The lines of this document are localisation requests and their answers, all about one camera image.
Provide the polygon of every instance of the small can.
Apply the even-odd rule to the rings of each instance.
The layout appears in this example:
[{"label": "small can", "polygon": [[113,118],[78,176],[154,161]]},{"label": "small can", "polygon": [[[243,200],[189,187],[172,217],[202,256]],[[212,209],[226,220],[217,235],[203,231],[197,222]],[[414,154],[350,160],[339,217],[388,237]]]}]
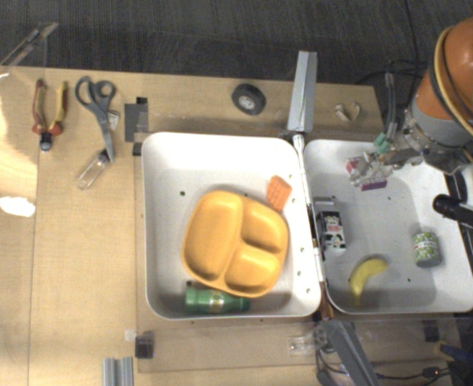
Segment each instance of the small can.
[{"label": "small can", "polygon": [[415,264],[427,268],[440,265],[440,249],[435,233],[423,232],[412,236]]}]

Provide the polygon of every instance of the orange sponge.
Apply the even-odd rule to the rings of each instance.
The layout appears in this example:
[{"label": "orange sponge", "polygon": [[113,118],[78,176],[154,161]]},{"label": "orange sponge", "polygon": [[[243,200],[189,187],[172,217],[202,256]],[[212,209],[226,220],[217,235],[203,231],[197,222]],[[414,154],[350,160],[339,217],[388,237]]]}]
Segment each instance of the orange sponge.
[{"label": "orange sponge", "polygon": [[291,192],[290,184],[279,176],[273,176],[267,187],[267,201],[275,211],[281,211]]}]

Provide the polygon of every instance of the pliers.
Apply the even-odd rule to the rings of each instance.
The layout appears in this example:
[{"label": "pliers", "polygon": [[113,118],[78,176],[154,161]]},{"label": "pliers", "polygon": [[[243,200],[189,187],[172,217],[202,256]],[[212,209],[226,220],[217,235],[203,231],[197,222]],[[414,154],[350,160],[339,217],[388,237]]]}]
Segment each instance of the pliers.
[{"label": "pliers", "polygon": [[40,149],[48,152],[51,149],[52,136],[59,136],[63,132],[61,126],[65,118],[67,110],[67,82],[64,81],[58,90],[58,110],[49,128],[45,124],[45,116],[43,115],[43,94],[45,93],[45,83],[43,79],[36,81],[35,98],[33,99],[33,132],[40,136]]}]

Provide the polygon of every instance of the cable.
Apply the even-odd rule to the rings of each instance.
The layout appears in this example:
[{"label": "cable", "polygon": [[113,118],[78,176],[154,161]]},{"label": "cable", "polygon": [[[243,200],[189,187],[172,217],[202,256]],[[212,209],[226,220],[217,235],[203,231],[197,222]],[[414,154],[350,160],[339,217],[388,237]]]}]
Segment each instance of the cable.
[{"label": "cable", "polygon": [[[322,370],[322,368],[320,366],[320,363],[322,362],[324,367],[327,370],[329,370],[330,372],[338,373],[340,375],[349,376],[349,373],[347,373],[346,371],[335,369],[332,366],[330,366],[330,364],[326,360],[324,360],[323,355],[322,355],[322,351],[320,349],[317,350],[317,352],[315,353],[315,360],[316,360],[316,363],[317,363],[317,371],[318,372],[321,372],[321,370]],[[387,375],[382,375],[381,373],[375,373],[375,375],[379,380],[413,380],[413,379],[417,379],[418,377],[426,377],[427,378],[428,377],[428,372],[436,372],[437,375],[435,375],[435,377],[433,379],[431,379],[429,382],[426,382],[425,384],[423,384],[421,386],[427,386],[429,384],[432,384],[432,383],[436,382],[438,379],[440,379],[441,377],[448,376],[450,374],[445,368],[441,369],[441,368],[434,367],[434,368],[426,368],[421,373],[418,373],[416,375],[411,375],[411,376],[387,376]]]},{"label": "cable", "polygon": [[386,128],[384,133],[389,131],[390,125],[396,120],[396,88],[394,86],[394,75],[387,69],[385,73],[385,86],[388,90],[388,112],[387,112],[387,121]]},{"label": "cable", "polygon": [[442,98],[447,106],[447,108],[450,110],[450,112],[453,114],[453,116],[458,120],[460,125],[473,137],[473,126],[462,116],[462,114],[456,109],[454,104],[450,101],[449,96],[446,93],[446,90],[444,89],[444,86],[442,84],[442,76],[440,75],[440,55],[442,52],[442,46],[444,43],[444,40],[451,30],[452,27],[448,27],[445,29],[440,36],[438,37],[437,40],[437,46],[435,47],[435,53],[434,53],[434,73],[435,73],[435,78],[437,81],[437,85],[441,90]]},{"label": "cable", "polygon": [[[407,68],[407,69],[404,69],[404,70],[396,70],[394,73],[401,74],[403,76],[415,77],[416,79],[422,79],[422,76],[417,74],[417,72],[420,71],[420,70],[424,70],[424,69],[426,69],[426,66],[424,68]],[[366,80],[369,80],[369,79],[371,79],[373,77],[376,77],[376,76],[383,76],[384,74],[385,74],[385,70],[378,70],[376,72],[366,74],[365,76],[363,76],[363,77],[359,78],[358,80],[356,80],[353,84],[362,84]]]},{"label": "cable", "polygon": [[[420,64],[419,62],[419,46],[417,45],[417,38],[415,37],[415,29],[413,28],[413,21],[412,15],[410,13],[410,8],[408,5],[408,0],[403,0],[405,3],[405,10],[406,10],[406,17],[408,18],[408,24],[410,27],[410,31],[412,33],[412,43],[413,43],[413,51],[415,52],[415,64]],[[413,95],[415,94],[415,84],[416,84],[415,77],[412,79],[412,84],[410,86],[409,96],[407,104],[413,99]]]},{"label": "cable", "polygon": [[424,66],[424,68],[427,67],[427,61],[419,61],[419,62],[416,62],[414,60],[408,60],[408,59],[398,59],[396,61],[394,61],[394,63],[407,63],[407,64],[419,64],[421,66]]},{"label": "cable", "polygon": [[449,376],[449,375],[450,375],[450,373],[448,372],[448,373],[443,373],[443,374],[441,374],[441,375],[439,375],[439,376],[435,376],[432,380],[430,380],[430,381],[428,381],[428,382],[426,382],[426,383],[424,383],[424,384],[421,384],[421,386],[430,386],[430,384],[433,384],[433,383],[435,383],[436,381],[440,380],[441,378],[443,378],[443,377],[445,377],[445,376]]}]

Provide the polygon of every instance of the white tray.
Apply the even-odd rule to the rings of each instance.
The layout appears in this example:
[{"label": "white tray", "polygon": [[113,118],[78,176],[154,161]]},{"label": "white tray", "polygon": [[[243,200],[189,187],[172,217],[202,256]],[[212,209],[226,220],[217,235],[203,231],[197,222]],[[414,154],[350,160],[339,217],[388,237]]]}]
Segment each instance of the white tray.
[{"label": "white tray", "polygon": [[318,308],[321,292],[310,250],[310,225],[297,154],[289,143],[278,138],[156,133],[143,144],[142,169],[146,296],[156,314],[169,319],[214,318],[184,310],[184,291],[192,280],[180,258],[187,222],[199,198],[213,190],[235,191],[266,203],[273,175],[293,188],[283,210],[290,229],[284,267],[272,290],[251,300],[248,312],[220,317],[302,317]]},{"label": "white tray", "polygon": [[[441,172],[422,163],[394,171],[386,188],[360,191],[348,181],[346,158],[374,151],[370,143],[316,140],[305,149],[311,195],[335,196],[347,250],[325,252],[324,274],[331,302],[349,314],[466,312],[473,308],[473,275],[456,222],[432,208],[434,197],[448,194]],[[442,263],[415,265],[411,236],[437,234]],[[371,279],[360,307],[353,304],[348,278],[363,258],[380,254],[389,268]]]},{"label": "white tray", "polygon": [[[339,206],[347,250],[326,252],[323,263],[331,303],[347,314],[459,313],[473,308],[473,275],[456,222],[432,208],[447,193],[441,172],[422,163],[395,171],[384,189],[360,191],[348,180],[346,158],[373,151],[371,143],[315,140],[306,146],[305,162],[313,197],[332,197]],[[221,318],[302,317],[320,302],[315,258],[294,148],[277,138],[157,133],[142,149],[146,213],[146,296],[150,308],[169,319],[214,318],[184,311],[191,277],[180,250],[187,222],[199,198],[215,189],[236,191],[265,203],[273,175],[291,184],[285,206],[290,245],[275,287],[252,300],[245,314]],[[442,263],[415,265],[411,236],[435,232]],[[348,278],[356,264],[379,254],[389,268],[371,279],[354,305]]]}]

